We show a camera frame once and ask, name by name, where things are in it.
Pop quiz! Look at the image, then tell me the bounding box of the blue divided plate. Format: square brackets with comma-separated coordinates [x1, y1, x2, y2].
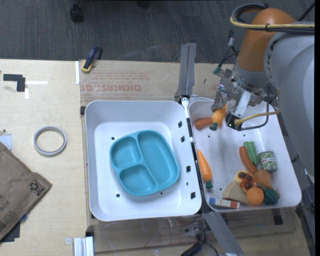
[109, 129, 181, 197]

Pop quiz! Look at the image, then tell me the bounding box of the brown paper envelope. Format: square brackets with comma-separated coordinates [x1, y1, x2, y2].
[0, 140, 53, 242]

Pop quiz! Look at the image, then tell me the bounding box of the short orange sausage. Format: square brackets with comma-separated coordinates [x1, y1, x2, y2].
[194, 117, 214, 131]

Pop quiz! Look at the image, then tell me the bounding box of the grey tape roll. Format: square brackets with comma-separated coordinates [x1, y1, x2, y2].
[32, 125, 68, 157]

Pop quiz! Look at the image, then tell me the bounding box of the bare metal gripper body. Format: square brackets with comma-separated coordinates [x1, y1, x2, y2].
[216, 68, 270, 107]

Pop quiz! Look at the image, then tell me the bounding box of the brown chicken drumstick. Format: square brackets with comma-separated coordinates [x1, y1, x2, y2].
[253, 169, 281, 199]

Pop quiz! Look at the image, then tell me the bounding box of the brown cardboard board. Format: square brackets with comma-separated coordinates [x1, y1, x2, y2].
[79, 59, 304, 252]

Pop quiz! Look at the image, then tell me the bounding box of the green broccoli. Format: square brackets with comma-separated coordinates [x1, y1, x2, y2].
[262, 188, 279, 206]

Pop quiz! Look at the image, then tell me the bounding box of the short orange carrot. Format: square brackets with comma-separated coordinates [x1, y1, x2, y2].
[209, 103, 227, 132]

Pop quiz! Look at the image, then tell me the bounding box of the small white and orange carton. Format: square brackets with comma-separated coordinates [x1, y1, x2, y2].
[208, 197, 241, 210]

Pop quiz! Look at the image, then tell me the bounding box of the black chair castor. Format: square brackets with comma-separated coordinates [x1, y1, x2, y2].
[69, 0, 85, 23]

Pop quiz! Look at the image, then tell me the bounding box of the green bean pod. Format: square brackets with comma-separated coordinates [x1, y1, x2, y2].
[242, 140, 260, 166]

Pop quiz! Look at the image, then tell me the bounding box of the long orange carrot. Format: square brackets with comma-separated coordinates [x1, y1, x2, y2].
[196, 148, 214, 190]

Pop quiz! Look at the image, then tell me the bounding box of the long red sausage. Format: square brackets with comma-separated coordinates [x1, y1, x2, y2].
[238, 145, 258, 175]

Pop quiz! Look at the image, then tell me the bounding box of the beige bread slice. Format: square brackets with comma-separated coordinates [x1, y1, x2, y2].
[221, 180, 250, 205]

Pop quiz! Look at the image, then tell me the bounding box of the yellow pizza slice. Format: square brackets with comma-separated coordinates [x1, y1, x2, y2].
[233, 170, 257, 194]

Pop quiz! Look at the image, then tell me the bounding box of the white plastic tray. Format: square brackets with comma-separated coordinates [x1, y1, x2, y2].
[84, 99, 203, 223]
[187, 99, 303, 214]

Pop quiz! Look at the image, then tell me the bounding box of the green and white can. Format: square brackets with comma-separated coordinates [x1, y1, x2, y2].
[257, 150, 279, 174]

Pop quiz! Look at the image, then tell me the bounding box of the orange ball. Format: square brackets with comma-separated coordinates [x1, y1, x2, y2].
[245, 186, 265, 207]

